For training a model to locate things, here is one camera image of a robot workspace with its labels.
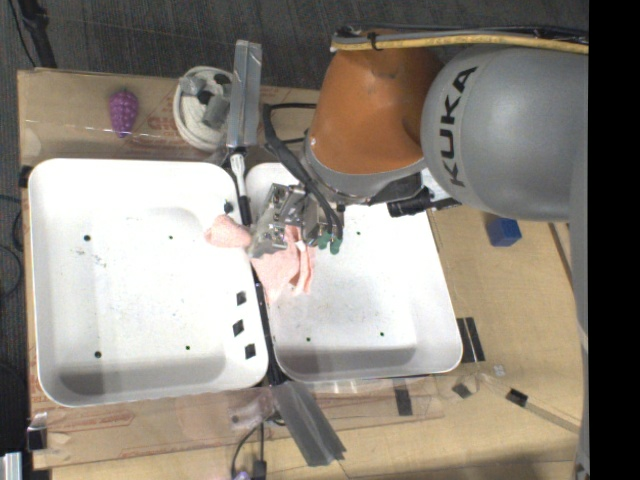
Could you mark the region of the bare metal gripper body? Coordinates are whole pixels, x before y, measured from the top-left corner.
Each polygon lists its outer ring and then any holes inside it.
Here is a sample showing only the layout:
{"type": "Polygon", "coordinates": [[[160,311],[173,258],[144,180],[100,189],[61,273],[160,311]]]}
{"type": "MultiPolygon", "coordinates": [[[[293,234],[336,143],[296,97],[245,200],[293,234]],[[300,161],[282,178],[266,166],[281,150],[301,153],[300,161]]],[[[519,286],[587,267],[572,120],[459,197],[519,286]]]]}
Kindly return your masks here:
{"type": "Polygon", "coordinates": [[[318,189],[304,185],[272,184],[256,223],[286,227],[287,247],[301,241],[318,248],[340,248],[343,217],[318,189]]]}

